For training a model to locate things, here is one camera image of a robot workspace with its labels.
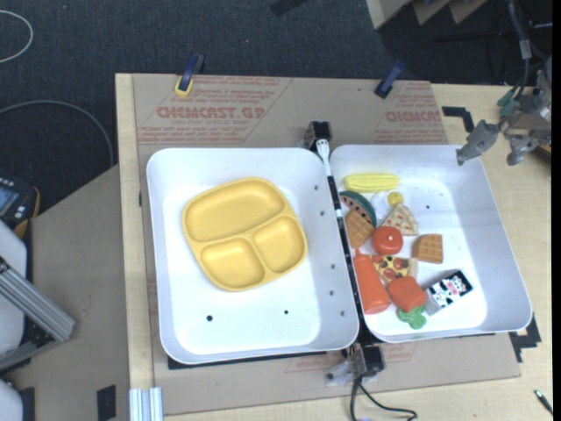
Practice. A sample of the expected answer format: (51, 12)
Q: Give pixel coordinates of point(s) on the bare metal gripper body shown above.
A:
(530, 121)

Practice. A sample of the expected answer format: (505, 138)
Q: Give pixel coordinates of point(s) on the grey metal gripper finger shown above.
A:
(477, 140)
(521, 145)

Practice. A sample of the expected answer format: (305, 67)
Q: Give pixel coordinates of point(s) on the white plastic tray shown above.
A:
(245, 327)
(477, 235)

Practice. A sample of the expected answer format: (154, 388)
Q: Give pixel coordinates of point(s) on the small yellow ball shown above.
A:
(395, 198)

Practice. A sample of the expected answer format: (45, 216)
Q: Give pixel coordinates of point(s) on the cream pie slice red lattice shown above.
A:
(401, 222)

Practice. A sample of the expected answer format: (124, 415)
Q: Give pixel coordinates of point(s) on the yellow corn cob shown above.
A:
(371, 181)

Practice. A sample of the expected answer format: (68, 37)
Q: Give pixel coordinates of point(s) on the orange waffle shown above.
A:
(429, 248)
(358, 230)

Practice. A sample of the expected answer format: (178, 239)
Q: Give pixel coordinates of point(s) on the red tomato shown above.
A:
(388, 240)

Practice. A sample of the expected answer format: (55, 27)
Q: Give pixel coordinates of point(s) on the red and green watermelon slice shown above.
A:
(357, 202)

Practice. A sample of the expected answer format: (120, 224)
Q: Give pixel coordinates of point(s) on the cow print milk carton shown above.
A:
(449, 291)

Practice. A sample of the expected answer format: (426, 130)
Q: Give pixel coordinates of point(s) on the pizza slice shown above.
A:
(392, 268)

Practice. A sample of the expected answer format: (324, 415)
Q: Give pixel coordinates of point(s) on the thin black and white rod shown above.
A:
(338, 215)

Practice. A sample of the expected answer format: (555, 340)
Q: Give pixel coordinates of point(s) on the orange sauce bottle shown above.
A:
(370, 285)

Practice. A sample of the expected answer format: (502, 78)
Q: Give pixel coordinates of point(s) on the brown cardboard board red print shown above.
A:
(245, 108)

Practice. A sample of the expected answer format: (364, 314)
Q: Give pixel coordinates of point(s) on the yellow divided plate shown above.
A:
(239, 222)

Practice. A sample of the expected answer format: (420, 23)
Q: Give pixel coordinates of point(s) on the black pen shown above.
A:
(542, 401)

